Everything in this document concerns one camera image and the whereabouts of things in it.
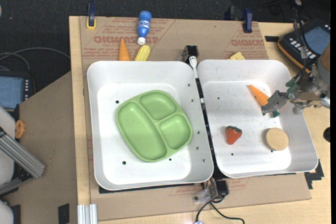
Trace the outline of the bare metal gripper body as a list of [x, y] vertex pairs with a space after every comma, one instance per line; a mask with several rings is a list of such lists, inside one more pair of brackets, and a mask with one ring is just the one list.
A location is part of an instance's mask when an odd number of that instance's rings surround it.
[[287, 90], [287, 99], [294, 105], [294, 114], [309, 107], [330, 109], [330, 88], [313, 83], [294, 84]]

